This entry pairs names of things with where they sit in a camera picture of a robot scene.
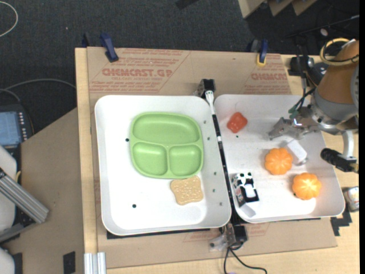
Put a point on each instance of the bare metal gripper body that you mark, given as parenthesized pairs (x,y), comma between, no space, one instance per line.
(307,118)

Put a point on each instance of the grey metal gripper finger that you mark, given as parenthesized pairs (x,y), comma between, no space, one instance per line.
(302,132)
(280,128)

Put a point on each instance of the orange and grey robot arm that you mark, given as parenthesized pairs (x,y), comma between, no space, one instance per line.
(339,76)

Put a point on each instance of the orange pumpkin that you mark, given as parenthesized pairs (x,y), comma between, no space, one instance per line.
(306,185)
(278,161)

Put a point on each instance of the red bell pepper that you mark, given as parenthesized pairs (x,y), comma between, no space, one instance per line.
(236,122)

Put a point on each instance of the thin black and white rod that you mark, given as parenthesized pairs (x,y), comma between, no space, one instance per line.
(217,127)

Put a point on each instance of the black and white milk carton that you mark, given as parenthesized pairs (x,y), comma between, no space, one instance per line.
(245,190)

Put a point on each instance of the white plastic tray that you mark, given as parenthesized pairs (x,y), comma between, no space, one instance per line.
(273,207)
(119,164)

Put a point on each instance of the small silver can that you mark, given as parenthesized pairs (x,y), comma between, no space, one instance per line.
(352,198)

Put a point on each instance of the tan toast slice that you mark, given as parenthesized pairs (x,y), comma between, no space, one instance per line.
(187,190)

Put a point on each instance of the green divided plate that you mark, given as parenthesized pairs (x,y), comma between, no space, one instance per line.
(165,133)

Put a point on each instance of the brown cardboard board, red print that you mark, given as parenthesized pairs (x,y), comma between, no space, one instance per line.
(171,70)

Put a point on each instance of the black cylinder on white bracket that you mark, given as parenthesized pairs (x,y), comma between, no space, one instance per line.
(338,158)

